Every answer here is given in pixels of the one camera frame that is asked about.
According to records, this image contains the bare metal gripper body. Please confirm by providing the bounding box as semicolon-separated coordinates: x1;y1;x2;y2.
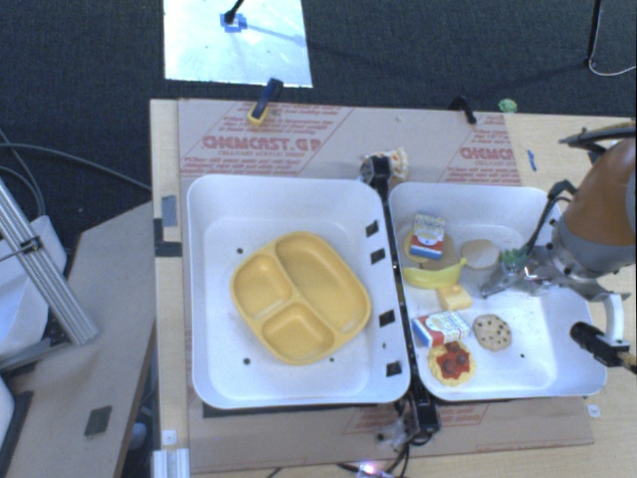
515;244;629;303

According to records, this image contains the beige round bread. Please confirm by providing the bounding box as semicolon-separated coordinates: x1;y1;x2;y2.
459;238;501;272

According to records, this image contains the yellow cheese wedge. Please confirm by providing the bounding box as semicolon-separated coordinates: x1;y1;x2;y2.
437;284;474;313

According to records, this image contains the chocolate chip biscuit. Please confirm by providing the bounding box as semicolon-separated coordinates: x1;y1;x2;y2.
472;313;514;353

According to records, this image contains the yellow banana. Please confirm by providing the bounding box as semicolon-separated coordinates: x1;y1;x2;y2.
401;257;470;290

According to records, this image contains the red white yellow carton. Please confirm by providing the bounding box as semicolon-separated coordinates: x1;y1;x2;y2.
411;311;472;350

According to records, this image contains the white plastic tray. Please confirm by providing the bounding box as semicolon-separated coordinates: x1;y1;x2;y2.
186;173;412;411
387;181;609;402

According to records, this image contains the blue white red carton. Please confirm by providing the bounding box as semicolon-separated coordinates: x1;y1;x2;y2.
408;211;447;262

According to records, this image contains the spaghetti with meatballs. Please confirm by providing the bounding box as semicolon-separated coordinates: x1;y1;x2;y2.
427;340;477;388

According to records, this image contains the thin black rod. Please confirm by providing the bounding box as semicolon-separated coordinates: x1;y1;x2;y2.
373;165;425;417

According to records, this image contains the slice of pizza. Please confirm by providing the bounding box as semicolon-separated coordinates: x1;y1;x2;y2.
388;146;411;179

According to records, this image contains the yellow divided plate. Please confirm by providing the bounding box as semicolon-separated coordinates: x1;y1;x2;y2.
229;230;373;366

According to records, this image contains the brown cardboard board red print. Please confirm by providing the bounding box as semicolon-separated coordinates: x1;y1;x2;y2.
176;98;596;473

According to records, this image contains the black cylinder on white bracket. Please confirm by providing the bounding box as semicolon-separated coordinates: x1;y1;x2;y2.
569;291;631;368

